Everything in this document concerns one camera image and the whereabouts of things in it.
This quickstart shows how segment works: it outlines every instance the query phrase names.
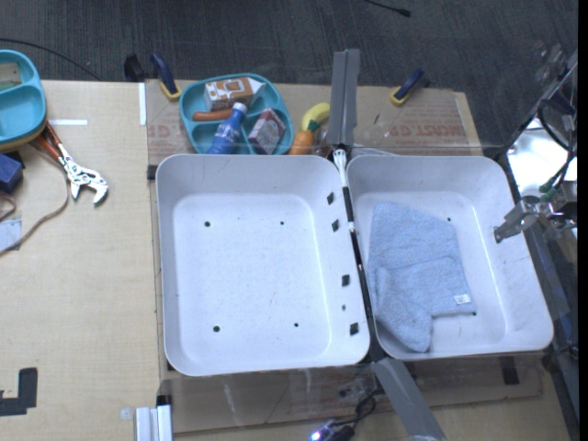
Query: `blue bottle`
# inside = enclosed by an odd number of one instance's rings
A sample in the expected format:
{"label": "blue bottle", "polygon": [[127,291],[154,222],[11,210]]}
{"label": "blue bottle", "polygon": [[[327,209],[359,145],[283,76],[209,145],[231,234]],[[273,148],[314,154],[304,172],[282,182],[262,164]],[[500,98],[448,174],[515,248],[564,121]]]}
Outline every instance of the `blue bottle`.
{"label": "blue bottle", "polygon": [[246,113],[247,106],[243,103],[232,105],[231,115],[219,124],[212,144],[206,153],[231,153],[236,143],[241,139],[241,122]]}

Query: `blue towel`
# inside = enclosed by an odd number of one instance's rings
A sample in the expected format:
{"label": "blue towel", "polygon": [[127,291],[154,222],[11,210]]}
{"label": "blue towel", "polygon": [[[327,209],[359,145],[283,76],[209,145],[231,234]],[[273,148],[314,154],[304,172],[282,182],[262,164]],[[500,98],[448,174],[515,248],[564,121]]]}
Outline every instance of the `blue towel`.
{"label": "blue towel", "polygon": [[476,311],[453,225],[400,204],[374,208],[367,282],[376,320],[416,352],[434,317]]}

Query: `blue object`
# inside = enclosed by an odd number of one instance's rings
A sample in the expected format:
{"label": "blue object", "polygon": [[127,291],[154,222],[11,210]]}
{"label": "blue object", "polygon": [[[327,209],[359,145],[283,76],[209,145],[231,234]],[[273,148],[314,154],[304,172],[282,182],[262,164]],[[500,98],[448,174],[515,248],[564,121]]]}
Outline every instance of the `blue object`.
{"label": "blue object", "polygon": [[22,164],[0,154],[0,191],[12,193],[22,179]]}
{"label": "blue object", "polygon": [[169,67],[165,62],[164,58],[162,57],[162,55],[159,52],[152,52],[149,60],[155,67],[155,70],[157,70],[157,74],[159,75],[159,78],[161,79],[169,94],[175,95],[176,93],[178,93],[179,89],[175,84],[172,71],[169,70]]}
{"label": "blue object", "polygon": [[477,309],[453,225],[401,204],[374,208],[367,282],[376,321],[416,352],[429,348],[434,317]]}
{"label": "blue object", "polygon": [[0,64],[14,63],[20,83],[0,90],[0,152],[32,141],[45,126],[47,105],[37,68],[16,51],[0,51]]}
{"label": "blue object", "polygon": [[232,113],[217,128],[212,138],[212,144],[206,153],[231,153],[235,144],[241,139],[241,122],[247,112],[247,106],[243,103],[235,103]]}
{"label": "blue object", "polygon": [[258,82],[266,84],[266,88],[262,94],[249,107],[247,114],[243,118],[241,126],[243,138],[235,146],[232,153],[257,155],[252,145],[247,140],[247,136],[253,129],[255,122],[261,115],[262,111],[271,107],[286,126],[286,131],[277,143],[276,149],[272,155],[280,155],[286,153],[292,146],[294,140],[294,129],[292,128],[292,120],[286,109],[286,105],[282,100],[279,92],[272,85],[272,83],[261,75],[256,73],[236,73],[231,75],[223,75],[219,77],[207,78],[195,82],[184,89],[180,97],[180,116],[184,127],[186,128],[187,137],[190,139],[194,150],[197,153],[206,153],[212,144],[212,139],[219,127],[221,121],[194,121],[192,115],[195,111],[208,111],[204,99],[204,86],[208,82],[217,80],[225,80],[227,78],[250,77]]}
{"label": "blue object", "polygon": [[409,79],[402,84],[402,86],[398,89],[398,91],[394,94],[394,97],[399,101],[403,99],[408,92],[410,92],[413,87],[418,84],[419,80],[423,78],[424,71],[422,69],[417,69]]}

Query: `teal divided tray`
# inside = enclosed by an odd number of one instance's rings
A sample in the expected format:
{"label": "teal divided tray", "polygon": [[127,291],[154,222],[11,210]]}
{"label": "teal divided tray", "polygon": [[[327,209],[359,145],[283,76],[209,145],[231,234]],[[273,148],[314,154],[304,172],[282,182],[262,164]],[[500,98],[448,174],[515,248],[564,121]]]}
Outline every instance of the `teal divided tray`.
{"label": "teal divided tray", "polygon": [[47,104],[37,68],[16,51],[0,50],[0,64],[15,62],[20,85],[0,91],[0,152],[32,141],[45,125]]}
{"label": "teal divided tray", "polygon": [[282,153],[286,153],[292,145],[292,141],[294,139],[294,129],[292,129],[292,120],[290,119],[290,115],[288,110],[286,109],[286,105],[282,100],[282,97],[277,92],[276,88],[269,82],[269,80],[265,79],[261,75],[257,75],[255,73],[236,73],[233,75],[223,75],[220,77],[208,78],[206,80],[200,80],[195,82],[194,84],[188,85],[182,96],[180,97],[180,115],[182,117],[182,121],[184,122],[184,127],[186,128],[187,137],[192,142],[192,146],[194,150],[198,153],[206,153],[209,149],[210,145],[212,144],[212,138],[214,137],[219,124],[222,121],[215,120],[215,121],[194,121],[192,120],[192,114],[195,111],[208,111],[205,101],[204,101],[204,85],[208,82],[214,82],[216,80],[224,80],[226,78],[237,78],[237,77],[251,77],[258,82],[263,82],[266,84],[266,88],[264,89],[263,93],[260,97],[258,97],[255,102],[249,107],[247,114],[243,120],[243,124],[241,126],[241,134],[242,138],[232,153],[241,153],[241,154],[257,154],[254,148],[251,146],[249,141],[247,140],[247,136],[253,129],[257,118],[262,113],[264,109],[267,107],[271,107],[279,118],[286,126],[286,131],[282,135],[279,143],[274,150],[274,155],[280,155]]}

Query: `yellow banana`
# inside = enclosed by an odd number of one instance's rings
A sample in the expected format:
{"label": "yellow banana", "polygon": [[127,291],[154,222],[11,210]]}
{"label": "yellow banana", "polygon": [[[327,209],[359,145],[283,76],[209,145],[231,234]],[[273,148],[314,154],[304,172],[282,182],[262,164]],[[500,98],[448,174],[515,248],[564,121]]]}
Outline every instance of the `yellow banana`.
{"label": "yellow banana", "polygon": [[329,117],[331,105],[328,103],[319,103],[309,109],[300,122],[300,130],[306,130],[311,127],[311,130],[316,129],[325,119]]}

